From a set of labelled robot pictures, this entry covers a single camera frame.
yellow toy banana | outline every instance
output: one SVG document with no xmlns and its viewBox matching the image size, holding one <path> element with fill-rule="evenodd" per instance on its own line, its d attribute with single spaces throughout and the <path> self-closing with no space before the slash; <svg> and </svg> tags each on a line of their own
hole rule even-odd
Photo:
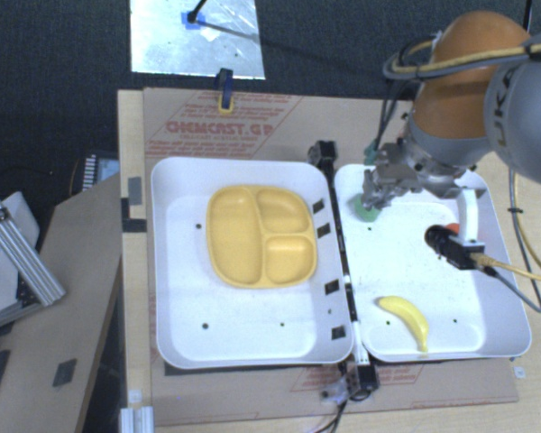
<svg viewBox="0 0 541 433">
<path fill-rule="evenodd" d="M 429 333 L 429 324 L 415 305 L 394 295 L 382 297 L 378 300 L 378 304 L 384 310 L 401 318 L 418 341 L 419 350 L 423 353 L 428 351 L 426 337 Z"/>
</svg>

black fabric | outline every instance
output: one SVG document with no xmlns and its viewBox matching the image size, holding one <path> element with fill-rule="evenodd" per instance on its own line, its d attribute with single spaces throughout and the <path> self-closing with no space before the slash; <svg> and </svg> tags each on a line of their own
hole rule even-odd
<svg viewBox="0 0 541 433">
<path fill-rule="evenodd" d="M 525 1 L 255 0 L 267 79 L 234 87 L 382 97 L 381 65 L 404 43 L 476 9 L 522 23 Z M 116 149 L 118 89 L 213 85 L 133 74 L 129 14 L 129 0 L 0 0 L 0 196 L 21 190 L 38 218 L 68 196 L 79 157 Z"/>
</svg>

metal sheet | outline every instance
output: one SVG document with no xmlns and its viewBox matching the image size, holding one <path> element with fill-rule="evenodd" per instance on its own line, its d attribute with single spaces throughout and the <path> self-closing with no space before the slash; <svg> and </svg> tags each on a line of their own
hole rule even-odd
<svg viewBox="0 0 541 433">
<path fill-rule="evenodd" d="M 200 0 L 131 0 L 134 72 L 264 79 L 254 0 L 208 0 L 199 23 L 186 14 Z"/>
</svg>

blue tape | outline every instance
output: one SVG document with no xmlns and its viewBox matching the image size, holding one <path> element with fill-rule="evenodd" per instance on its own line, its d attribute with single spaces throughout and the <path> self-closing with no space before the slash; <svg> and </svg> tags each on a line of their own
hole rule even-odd
<svg viewBox="0 0 541 433">
<path fill-rule="evenodd" d="M 201 25 L 199 23 L 206 23 L 205 16 L 198 12 L 197 14 L 197 21 L 195 23 L 189 23 L 188 22 L 188 14 L 190 11 L 182 12 L 180 14 L 180 19 L 182 23 L 184 24 L 185 28 L 189 29 L 190 31 L 195 31 L 196 29 L 200 29 Z"/>
</svg>

white tray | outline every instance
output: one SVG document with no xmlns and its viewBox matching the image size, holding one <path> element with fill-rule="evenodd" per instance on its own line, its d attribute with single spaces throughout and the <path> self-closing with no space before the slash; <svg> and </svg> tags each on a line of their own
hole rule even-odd
<svg viewBox="0 0 541 433">
<path fill-rule="evenodd" d="M 208 200 L 219 189 L 240 184 L 294 191 L 311 213 L 323 200 L 313 221 L 315 228 L 330 224 L 331 233 L 317 239 L 317 267 L 308 281 L 251 290 L 215 274 L 206 243 Z M 329 191 L 319 170 L 298 162 L 175 157 L 155 166 L 151 191 L 157 341 L 168 363 L 186 369 L 330 364 L 349 355 L 353 333 Z M 339 288 L 326 294 L 332 281 Z"/>
<path fill-rule="evenodd" d="M 454 199 L 423 191 L 395 198 L 374 223 L 355 215 L 353 199 L 362 190 L 362 165 L 342 167 L 335 188 L 353 282 L 361 338 L 368 351 L 387 362 L 508 357 L 525 353 L 531 332 L 522 302 L 500 281 L 477 271 L 458 271 L 439 261 L 426 245 L 431 225 L 458 223 Z M 478 199 L 479 240 L 485 253 L 508 263 L 499 224 L 484 181 L 467 171 L 461 186 L 484 189 Z M 513 283 L 512 273 L 501 271 Z M 376 300 L 399 295 L 413 302 L 429 322 L 428 354 L 406 326 L 380 309 Z"/>
</svg>

